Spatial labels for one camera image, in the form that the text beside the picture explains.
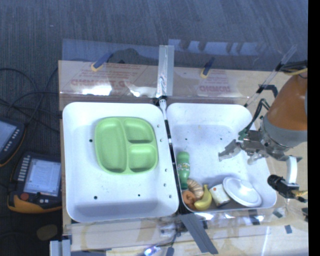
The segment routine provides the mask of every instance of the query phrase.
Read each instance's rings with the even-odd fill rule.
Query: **metal bracket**
[[[159,46],[159,64],[156,97],[172,96],[174,84],[175,47],[172,45]]]
[[[71,256],[70,240],[50,241],[50,256]]]
[[[218,254],[218,250],[211,242],[211,239],[209,238],[205,229],[200,225],[200,221],[197,219],[195,214],[183,214],[180,215],[179,218],[190,232],[202,253],[209,252],[213,255]]]
[[[289,184],[296,183],[297,173],[297,158],[294,156],[288,156],[288,159],[286,160],[286,182]]]
[[[219,162],[237,155],[241,151],[241,143],[236,142],[236,140],[234,139],[227,146],[225,146],[224,149],[225,150],[223,152],[218,153]]]

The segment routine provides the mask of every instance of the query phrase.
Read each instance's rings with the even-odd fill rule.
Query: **screen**
[[[0,152],[16,129],[15,125],[0,121]]]
[[[32,158],[24,192],[57,197],[61,180],[61,163]]]

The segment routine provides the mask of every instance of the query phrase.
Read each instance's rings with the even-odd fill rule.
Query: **small cup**
[[[224,206],[231,201],[222,184],[213,186],[209,189],[209,191],[212,195],[216,207]]]

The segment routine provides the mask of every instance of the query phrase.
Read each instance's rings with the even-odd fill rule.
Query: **black device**
[[[271,174],[267,179],[268,184],[276,191],[279,192],[281,196],[286,199],[297,199],[302,203],[306,203],[308,200],[301,196],[297,196],[293,191],[299,190],[299,185],[296,183],[287,183],[283,177]]]
[[[0,117],[0,167],[8,163],[18,151],[25,131],[23,123]]]
[[[27,214],[61,209],[61,170],[59,157],[25,152],[8,186],[9,209]]]

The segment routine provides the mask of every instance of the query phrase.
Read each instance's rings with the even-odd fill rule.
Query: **black cable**
[[[0,104],[2,104],[2,105],[4,105],[4,106],[10,106],[10,104],[9,104],[7,101],[5,101],[5,100],[3,100],[3,99],[1,99],[1,98],[0,98],[0,100],[3,101],[3,102],[0,102]],[[13,106],[13,108],[16,109],[16,110],[18,110],[20,113],[26,115],[27,117],[31,117],[31,115],[28,114],[28,113],[26,113],[26,112],[24,112],[24,111],[22,111],[21,109],[30,109],[30,110],[34,110],[34,109],[35,109],[34,107],[20,106],[20,105],[18,105],[18,106],[15,105],[15,106]],[[48,115],[50,115],[50,116],[53,116],[54,118],[61,119],[61,115],[60,115],[59,113],[52,113],[52,112],[50,112],[50,111],[47,111],[47,110],[44,110],[44,109],[41,109],[41,108],[38,109],[38,111],[43,112],[43,113],[45,113],[45,114],[48,114]],[[51,126],[45,124],[44,122],[42,122],[42,121],[40,121],[40,120],[38,120],[38,119],[36,119],[36,118],[33,118],[33,120],[36,121],[37,123],[39,123],[39,124],[47,127],[48,129],[56,132],[56,133],[60,133],[60,130],[59,130],[59,129],[54,129],[54,128],[52,128]]]
[[[7,111],[6,111],[6,114],[5,114],[5,117],[8,118],[9,117],[9,111],[11,108],[14,108],[15,107],[15,103],[20,101],[21,99],[23,99],[24,97],[26,96],[29,96],[29,95],[32,95],[32,94],[55,94],[55,95],[59,95],[57,92],[51,92],[51,91],[32,91],[32,92],[28,92],[22,96],[20,96],[19,98],[15,99],[8,107]],[[29,124],[30,120],[33,118],[34,114],[38,111],[38,108],[35,107],[33,108],[34,109],[34,112],[32,114],[32,116],[30,117],[29,121],[26,123],[26,124]]]
[[[5,101],[4,99],[0,98],[0,104],[3,105],[3,106],[6,106],[6,107],[9,107],[10,106],[10,103],[8,103],[7,101]],[[31,107],[31,106],[21,106],[21,105],[14,105],[12,108],[18,110],[20,113],[30,117],[31,115],[27,114],[26,112],[23,112],[22,110],[20,109],[26,109],[26,110],[35,110],[36,108],[35,107]],[[39,108],[38,109],[39,112],[42,112],[44,114],[47,114],[47,115],[50,115],[50,116],[53,116],[54,118],[60,118],[60,115],[58,113],[53,113],[53,112],[50,112],[48,110],[45,110],[45,109],[42,109],[42,108]]]
[[[47,88],[48,88],[48,86],[49,86],[49,84],[50,84],[50,81],[51,81],[52,77],[53,77],[54,74],[57,72],[57,70],[58,70],[58,67],[56,67],[56,68],[54,69],[54,71],[51,73],[49,79],[47,80],[47,82],[46,82],[46,84],[45,84],[45,87],[44,87],[44,91],[45,91],[44,93],[47,93],[46,90],[47,90]],[[37,113],[37,111],[38,111],[38,109],[39,109],[39,107],[40,107],[40,105],[41,105],[41,102],[42,102],[44,96],[45,96],[44,94],[41,95],[41,99],[38,101],[38,104],[37,104],[37,106],[36,106],[33,114],[31,115],[31,117],[29,118],[29,120],[28,120],[28,122],[27,122],[27,125],[31,122],[31,120],[33,119],[33,117],[34,117],[35,114]]]
[[[279,71],[285,73],[292,73],[292,70],[299,71],[308,68],[308,60],[297,61],[297,62],[289,62],[280,67]]]
[[[22,72],[22,71],[20,71],[18,69],[15,69],[15,68],[11,68],[11,67],[2,67],[2,68],[0,68],[0,72],[1,71],[14,71],[14,72],[17,72],[17,73],[23,75],[25,78],[27,78],[31,82],[31,84],[34,87],[34,89],[38,90],[38,87],[37,87],[36,83],[26,73],[24,73],[24,72]]]
[[[308,77],[302,76],[301,74],[299,74],[299,77],[301,77],[301,78],[303,78],[303,79],[308,79]]]
[[[177,237],[181,236],[181,233],[180,232],[176,232],[173,236],[173,239],[172,241],[170,241],[169,243],[165,243],[165,244],[161,244],[161,245],[158,245],[158,247],[172,247],[177,239]]]
[[[258,106],[255,110],[255,113],[252,117],[252,120],[251,122],[244,128],[245,129],[245,133],[247,134],[248,131],[250,130],[250,127],[252,126],[252,124],[256,121],[256,119],[258,118],[260,112],[261,112],[261,109],[262,107],[265,107],[267,110],[270,108],[269,104],[267,103],[266,99],[262,98],[260,99],[259,103],[258,103]]]
[[[35,133],[36,133],[36,130],[37,130],[37,126],[38,126],[38,123],[36,123],[34,125],[34,128],[33,129],[30,129],[32,131],[32,133],[29,135],[28,137],[28,140],[26,140],[23,144],[23,147],[26,149],[29,145],[29,143],[33,140],[33,138],[35,137]]]

